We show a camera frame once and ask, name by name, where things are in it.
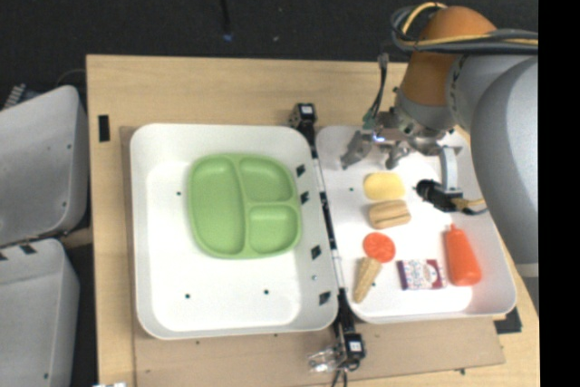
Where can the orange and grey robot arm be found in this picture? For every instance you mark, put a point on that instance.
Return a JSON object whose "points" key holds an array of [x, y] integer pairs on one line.
{"points": [[498, 113]]}

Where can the orange round toy slice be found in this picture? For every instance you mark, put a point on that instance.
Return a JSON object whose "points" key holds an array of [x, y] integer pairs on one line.
{"points": [[379, 246]]}

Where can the tan toy ice cream cone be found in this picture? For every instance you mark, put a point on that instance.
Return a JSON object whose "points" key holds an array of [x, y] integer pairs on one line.
{"points": [[365, 278]]}

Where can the thin black and white rod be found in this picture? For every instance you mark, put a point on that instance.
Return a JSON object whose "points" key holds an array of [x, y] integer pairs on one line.
{"points": [[327, 213]]}

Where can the green divided plate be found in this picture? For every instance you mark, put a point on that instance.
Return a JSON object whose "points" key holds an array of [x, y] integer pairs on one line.
{"points": [[217, 204]]}

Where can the white plastic tray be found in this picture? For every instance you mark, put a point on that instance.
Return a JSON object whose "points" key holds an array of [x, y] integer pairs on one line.
{"points": [[426, 303], [226, 294]]}

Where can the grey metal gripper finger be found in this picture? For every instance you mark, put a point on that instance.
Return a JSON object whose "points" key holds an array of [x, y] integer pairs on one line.
{"points": [[397, 156], [357, 149]]}

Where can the tan toy bread bun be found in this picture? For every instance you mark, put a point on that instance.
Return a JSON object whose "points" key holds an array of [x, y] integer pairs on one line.
{"points": [[389, 214]]}

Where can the purple and white small carton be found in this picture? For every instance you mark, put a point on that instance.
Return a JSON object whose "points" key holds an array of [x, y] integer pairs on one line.
{"points": [[420, 274]]}

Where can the black cylinder on white bracket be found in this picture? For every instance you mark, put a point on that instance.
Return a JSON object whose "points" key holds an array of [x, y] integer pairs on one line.
{"points": [[437, 193]]}

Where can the yellow oval toy food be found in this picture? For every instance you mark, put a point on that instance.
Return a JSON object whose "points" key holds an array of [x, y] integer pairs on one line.
{"points": [[383, 186]]}

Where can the orange toy bottle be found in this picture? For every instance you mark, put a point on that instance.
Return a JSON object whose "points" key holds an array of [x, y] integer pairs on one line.
{"points": [[461, 258]]}

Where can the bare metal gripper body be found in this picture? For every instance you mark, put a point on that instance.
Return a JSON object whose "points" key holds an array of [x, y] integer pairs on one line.
{"points": [[408, 136]]}

